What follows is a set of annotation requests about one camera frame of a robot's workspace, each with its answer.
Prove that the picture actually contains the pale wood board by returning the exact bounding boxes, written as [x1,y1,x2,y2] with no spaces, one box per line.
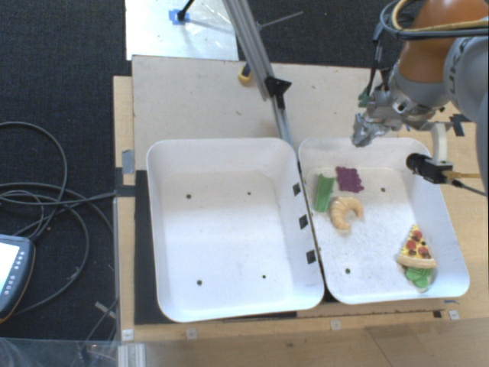
[131,54,387,174]

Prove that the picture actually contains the purple toy grapes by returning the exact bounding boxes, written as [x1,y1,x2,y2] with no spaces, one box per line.
[335,166,365,195]

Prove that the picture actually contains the thin black and white rod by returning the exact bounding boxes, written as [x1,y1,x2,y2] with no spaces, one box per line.
[297,159,325,279]

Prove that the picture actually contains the green toy celery stick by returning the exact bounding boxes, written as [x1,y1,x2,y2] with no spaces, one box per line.
[313,173,336,213]

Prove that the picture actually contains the black cylinder on white bracket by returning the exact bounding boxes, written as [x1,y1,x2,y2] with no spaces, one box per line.
[406,122,455,185]

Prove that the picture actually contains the green toy lettuce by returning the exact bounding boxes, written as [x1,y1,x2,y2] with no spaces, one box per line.
[404,265,436,294]

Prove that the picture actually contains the tan toy croissant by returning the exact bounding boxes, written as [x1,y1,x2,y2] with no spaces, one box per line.
[329,196,364,232]

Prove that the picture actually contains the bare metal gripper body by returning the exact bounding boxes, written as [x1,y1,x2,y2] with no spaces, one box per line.
[358,89,437,132]

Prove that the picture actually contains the white plastic tray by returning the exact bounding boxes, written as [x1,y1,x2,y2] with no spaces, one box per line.
[146,137,325,323]
[297,136,471,306]

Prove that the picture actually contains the toy pizza slice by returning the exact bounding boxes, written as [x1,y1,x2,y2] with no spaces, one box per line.
[395,224,438,271]

